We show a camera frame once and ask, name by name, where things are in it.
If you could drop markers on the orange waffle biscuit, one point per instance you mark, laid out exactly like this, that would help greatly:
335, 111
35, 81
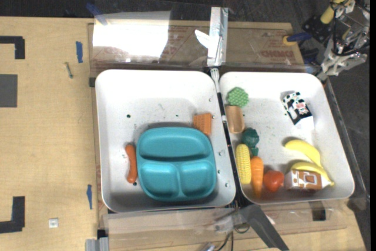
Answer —
203, 123

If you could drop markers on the orange sausage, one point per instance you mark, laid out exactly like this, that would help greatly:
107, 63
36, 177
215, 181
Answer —
132, 163

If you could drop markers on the orange carrot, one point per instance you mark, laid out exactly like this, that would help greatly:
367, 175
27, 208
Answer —
257, 173

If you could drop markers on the yellow banana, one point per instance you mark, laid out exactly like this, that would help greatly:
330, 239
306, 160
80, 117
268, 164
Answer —
312, 168
305, 148

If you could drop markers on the blue divided plate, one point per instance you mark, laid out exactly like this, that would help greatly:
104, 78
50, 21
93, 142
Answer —
176, 164

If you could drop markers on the white plastic tray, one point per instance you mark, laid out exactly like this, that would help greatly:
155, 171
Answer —
270, 126
117, 103

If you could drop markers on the green hexagonal toy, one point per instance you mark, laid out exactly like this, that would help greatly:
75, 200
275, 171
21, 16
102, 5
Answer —
237, 96

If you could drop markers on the small white square block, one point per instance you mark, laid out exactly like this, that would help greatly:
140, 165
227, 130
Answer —
53, 222

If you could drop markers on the tan toy bread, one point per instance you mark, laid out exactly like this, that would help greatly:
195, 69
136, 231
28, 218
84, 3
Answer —
235, 120

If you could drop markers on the brown and white carton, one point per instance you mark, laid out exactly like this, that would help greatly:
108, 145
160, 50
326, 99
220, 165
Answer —
304, 180

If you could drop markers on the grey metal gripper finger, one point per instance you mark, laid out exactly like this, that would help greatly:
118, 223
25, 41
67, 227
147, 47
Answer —
352, 59
329, 66

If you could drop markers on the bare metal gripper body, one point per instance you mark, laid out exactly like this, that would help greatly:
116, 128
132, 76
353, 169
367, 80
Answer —
354, 19

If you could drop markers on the cow print milk carton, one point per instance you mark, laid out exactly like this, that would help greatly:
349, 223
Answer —
296, 107

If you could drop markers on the thin black and white rod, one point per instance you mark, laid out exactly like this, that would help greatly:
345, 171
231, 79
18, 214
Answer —
224, 119

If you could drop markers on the yellow corn cob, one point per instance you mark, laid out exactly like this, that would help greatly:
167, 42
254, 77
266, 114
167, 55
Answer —
243, 163

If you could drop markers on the small green screw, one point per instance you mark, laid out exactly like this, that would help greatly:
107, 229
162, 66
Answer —
69, 70

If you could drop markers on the red tomato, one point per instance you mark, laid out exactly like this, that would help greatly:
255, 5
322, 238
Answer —
273, 180

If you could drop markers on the green broccoli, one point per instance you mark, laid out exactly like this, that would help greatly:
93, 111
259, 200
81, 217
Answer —
250, 137

